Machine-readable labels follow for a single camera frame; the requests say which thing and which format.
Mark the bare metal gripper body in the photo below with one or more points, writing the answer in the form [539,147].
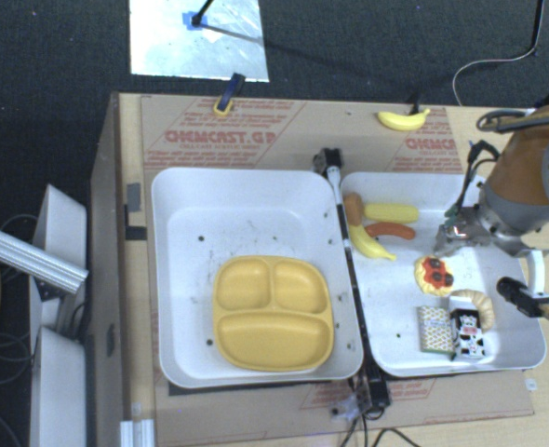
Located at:
[477,228]

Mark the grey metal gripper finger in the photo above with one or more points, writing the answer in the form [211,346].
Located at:
[442,239]
[455,247]

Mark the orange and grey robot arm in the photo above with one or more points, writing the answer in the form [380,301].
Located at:
[521,170]

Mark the pizza slice with dark toppings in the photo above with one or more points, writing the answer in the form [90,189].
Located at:
[432,275]

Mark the red sausage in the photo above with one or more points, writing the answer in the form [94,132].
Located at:
[391,230]

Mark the yellow corn cob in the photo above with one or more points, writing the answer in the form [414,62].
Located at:
[391,212]

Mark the beige croissant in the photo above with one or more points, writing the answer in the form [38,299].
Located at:
[485,306]

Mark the yellow banana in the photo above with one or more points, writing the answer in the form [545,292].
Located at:
[402,120]
[367,245]

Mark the white plastic tray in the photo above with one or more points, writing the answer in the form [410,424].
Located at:
[191,249]
[395,305]

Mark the green patterned carton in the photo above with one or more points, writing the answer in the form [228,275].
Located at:
[435,329]

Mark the cow print milk carton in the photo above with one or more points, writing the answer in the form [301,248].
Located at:
[469,335]

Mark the thin black and white rod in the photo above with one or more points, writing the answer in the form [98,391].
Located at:
[352,259]

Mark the orange doughnut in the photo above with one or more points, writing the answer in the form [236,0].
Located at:
[353,207]

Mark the yellow divided plate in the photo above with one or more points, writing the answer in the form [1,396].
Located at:
[272,315]

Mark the brown cardboard board red print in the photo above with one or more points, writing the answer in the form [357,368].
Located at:
[256,138]

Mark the black cylinder on white bracket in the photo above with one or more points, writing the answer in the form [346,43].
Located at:
[518,293]

